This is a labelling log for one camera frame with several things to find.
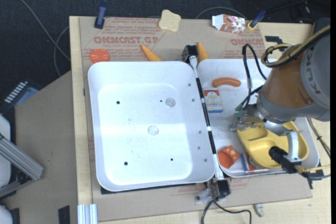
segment toy carrot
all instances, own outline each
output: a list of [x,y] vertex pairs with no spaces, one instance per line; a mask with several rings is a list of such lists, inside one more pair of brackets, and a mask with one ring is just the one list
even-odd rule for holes
[[156,53],[154,53],[151,49],[149,49],[145,45],[141,45],[141,48],[149,61],[162,61],[162,59],[159,56],[157,56]]
[[203,47],[202,43],[197,43],[197,48],[198,48],[198,61],[202,61],[205,59],[209,59],[209,55],[206,52],[205,48]]

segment yellow dish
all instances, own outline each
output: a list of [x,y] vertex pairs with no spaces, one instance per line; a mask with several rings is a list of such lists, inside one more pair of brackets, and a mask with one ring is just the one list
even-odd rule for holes
[[[283,125],[288,130],[298,131],[296,125],[287,122]],[[269,131],[264,126],[248,128],[247,130],[237,130],[237,135],[243,144],[246,152],[250,155],[256,165],[267,169],[279,169],[281,165],[273,161],[268,152],[273,146],[282,148],[288,152],[288,139],[286,136],[278,136]],[[301,133],[299,138],[299,157],[304,160],[309,154],[309,147]]]

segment empty white tray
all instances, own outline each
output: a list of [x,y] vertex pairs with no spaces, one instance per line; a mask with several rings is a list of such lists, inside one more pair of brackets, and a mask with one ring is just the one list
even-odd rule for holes
[[109,191],[206,182],[215,164],[192,68],[99,62],[88,72],[96,170]]

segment yellow plate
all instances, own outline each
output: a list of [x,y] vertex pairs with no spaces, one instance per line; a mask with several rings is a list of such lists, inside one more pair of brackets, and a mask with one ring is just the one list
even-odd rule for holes
[[[283,125],[288,130],[298,131],[296,125],[287,122]],[[237,131],[238,137],[246,152],[250,155],[256,165],[267,169],[279,169],[281,165],[273,161],[268,152],[271,147],[277,146],[288,152],[288,139],[286,136],[278,136],[267,130],[265,127],[248,128],[244,131]],[[299,157],[304,160],[309,154],[309,147],[302,134],[299,133]]]

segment orange sausage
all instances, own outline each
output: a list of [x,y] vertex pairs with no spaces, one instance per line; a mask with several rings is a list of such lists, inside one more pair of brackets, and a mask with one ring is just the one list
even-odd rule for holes
[[231,85],[233,87],[239,87],[240,84],[241,84],[240,80],[234,78],[219,78],[215,79],[212,82],[212,86],[216,88],[221,85]]

